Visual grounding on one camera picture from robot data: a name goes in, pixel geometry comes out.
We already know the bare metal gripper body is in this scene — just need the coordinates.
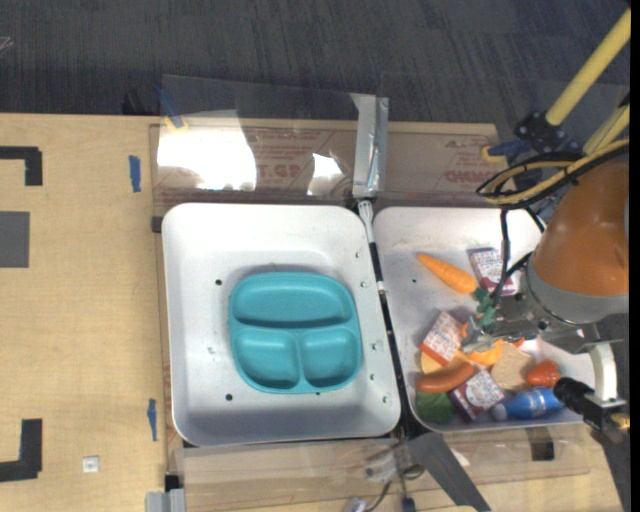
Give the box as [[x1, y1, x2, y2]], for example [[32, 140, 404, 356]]
[[491, 291, 542, 347]]

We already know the orange carrot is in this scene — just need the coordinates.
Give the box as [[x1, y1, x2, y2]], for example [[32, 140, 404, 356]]
[[416, 252, 479, 295]]

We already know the blue bottle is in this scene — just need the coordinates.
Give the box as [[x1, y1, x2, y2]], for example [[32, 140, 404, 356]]
[[489, 386, 566, 422]]

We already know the brown bread slice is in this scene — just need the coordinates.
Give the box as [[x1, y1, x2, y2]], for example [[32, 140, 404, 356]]
[[489, 341, 537, 393]]

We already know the brown sausage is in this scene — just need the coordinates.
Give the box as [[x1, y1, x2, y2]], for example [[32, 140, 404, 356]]
[[415, 361, 477, 395]]

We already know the brown cardboard board, red print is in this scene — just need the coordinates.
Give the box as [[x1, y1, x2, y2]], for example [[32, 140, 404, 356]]
[[149, 122, 592, 482]]

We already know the orange pizza slice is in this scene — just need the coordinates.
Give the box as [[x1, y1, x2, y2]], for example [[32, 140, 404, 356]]
[[457, 322, 527, 367]]

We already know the blue divided plate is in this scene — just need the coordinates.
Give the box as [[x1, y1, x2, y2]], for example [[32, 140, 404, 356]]
[[227, 271, 364, 395]]

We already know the red-orange toy food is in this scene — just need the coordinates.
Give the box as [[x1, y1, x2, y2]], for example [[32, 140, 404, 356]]
[[525, 359, 563, 389]]

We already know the black cylinder on white bracket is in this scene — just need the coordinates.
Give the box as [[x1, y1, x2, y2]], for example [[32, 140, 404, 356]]
[[552, 340, 629, 444]]

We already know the white plastic tray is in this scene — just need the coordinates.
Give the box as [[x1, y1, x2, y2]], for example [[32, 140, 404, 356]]
[[160, 201, 403, 448], [372, 205, 599, 434]]

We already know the purple and white carton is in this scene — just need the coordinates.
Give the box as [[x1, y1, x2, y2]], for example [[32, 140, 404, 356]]
[[466, 246, 522, 297]]

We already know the maroon and white carton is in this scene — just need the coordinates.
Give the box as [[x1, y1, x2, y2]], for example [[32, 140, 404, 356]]
[[447, 368, 506, 423]]

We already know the red and white carton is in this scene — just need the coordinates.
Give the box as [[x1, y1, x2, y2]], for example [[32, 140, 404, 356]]
[[419, 310, 467, 367]]

